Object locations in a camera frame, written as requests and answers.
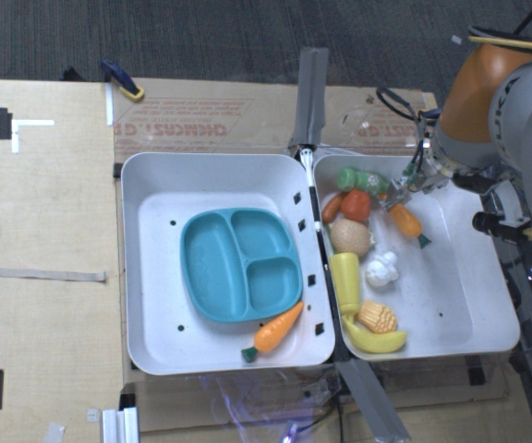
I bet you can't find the yellow bottle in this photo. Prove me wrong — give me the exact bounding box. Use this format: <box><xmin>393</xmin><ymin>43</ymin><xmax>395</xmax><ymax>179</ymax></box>
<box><xmin>329</xmin><ymin>251</ymin><xmax>362</xmax><ymax>317</ymax></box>

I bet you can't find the white cauliflower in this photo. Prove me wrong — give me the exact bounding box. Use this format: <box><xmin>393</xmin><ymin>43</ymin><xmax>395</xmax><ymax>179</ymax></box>
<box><xmin>364</xmin><ymin>250</ymin><xmax>401</xmax><ymax>289</ymax></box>

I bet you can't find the tan round bread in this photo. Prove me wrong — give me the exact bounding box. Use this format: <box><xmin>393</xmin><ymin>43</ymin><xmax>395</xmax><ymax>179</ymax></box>
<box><xmin>329</xmin><ymin>218</ymin><xmax>374</xmax><ymax>258</ymax></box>

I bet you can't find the white plastic tray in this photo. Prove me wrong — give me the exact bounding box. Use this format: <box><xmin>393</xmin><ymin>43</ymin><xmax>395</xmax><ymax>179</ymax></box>
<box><xmin>120</xmin><ymin>151</ymin><xmax>337</xmax><ymax>377</ymax></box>
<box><xmin>312</xmin><ymin>153</ymin><xmax>522</xmax><ymax>363</ymax></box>

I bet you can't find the blue divided plate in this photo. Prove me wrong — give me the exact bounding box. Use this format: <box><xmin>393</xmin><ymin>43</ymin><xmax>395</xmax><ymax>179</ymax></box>
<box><xmin>179</xmin><ymin>207</ymin><xmax>305</xmax><ymax>325</ymax></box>

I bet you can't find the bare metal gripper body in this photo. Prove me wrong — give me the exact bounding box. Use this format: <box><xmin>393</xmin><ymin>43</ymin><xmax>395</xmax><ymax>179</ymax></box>
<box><xmin>400</xmin><ymin>151</ymin><xmax>455</xmax><ymax>198</ymax></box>

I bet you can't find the orange sausage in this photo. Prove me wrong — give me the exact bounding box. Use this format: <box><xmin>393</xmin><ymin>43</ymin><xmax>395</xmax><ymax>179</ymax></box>
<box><xmin>320</xmin><ymin>191</ymin><xmax>348</xmax><ymax>225</ymax></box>

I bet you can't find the orange carrot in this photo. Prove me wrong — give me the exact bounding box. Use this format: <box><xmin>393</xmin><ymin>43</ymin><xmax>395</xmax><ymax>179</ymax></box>
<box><xmin>240</xmin><ymin>300</ymin><xmax>306</xmax><ymax>365</ymax></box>
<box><xmin>387</xmin><ymin>202</ymin><xmax>433</xmax><ymax>250</ymax></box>

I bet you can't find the yellow banana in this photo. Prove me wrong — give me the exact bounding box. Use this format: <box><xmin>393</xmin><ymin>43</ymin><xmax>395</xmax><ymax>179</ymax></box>
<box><xmin>341</xmin><ymin>314</ymin><xmax>408</xmax><ymax>355</ymax></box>

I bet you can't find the red pepper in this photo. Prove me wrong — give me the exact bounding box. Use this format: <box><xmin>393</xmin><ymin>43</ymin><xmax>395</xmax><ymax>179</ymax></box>
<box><xmin>340</xmin><ymin>188</ymin><xmax>372</xmax><ymax>223</ymax></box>

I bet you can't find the brown cardboard board red print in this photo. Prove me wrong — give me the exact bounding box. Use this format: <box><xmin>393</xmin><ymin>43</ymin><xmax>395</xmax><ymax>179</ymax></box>
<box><xmin>112</xmin><ymin>78</ymin><xmax>511</xmax><ymax>434</ymax></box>

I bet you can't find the black cylinder on white bracket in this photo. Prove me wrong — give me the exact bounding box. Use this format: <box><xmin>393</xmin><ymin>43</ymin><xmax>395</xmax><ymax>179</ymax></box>
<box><xmin>471</xmin><ymin>210</ymin><xmax>532</xmax><ymax>245</ymax></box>

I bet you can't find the yellow corn piece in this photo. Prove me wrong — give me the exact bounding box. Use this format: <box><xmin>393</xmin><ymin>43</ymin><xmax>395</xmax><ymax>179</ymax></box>
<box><xmin>355</xmin><ymin>298</ymin><xmax>399</xmax><ymax>335</ymax></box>

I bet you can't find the green bottle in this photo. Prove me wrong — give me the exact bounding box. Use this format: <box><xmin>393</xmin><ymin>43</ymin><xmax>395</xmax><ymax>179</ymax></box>
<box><xmin>335</xmin><ymin>166</ymin><xmax>392</xmax><ymax>197</ymax></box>

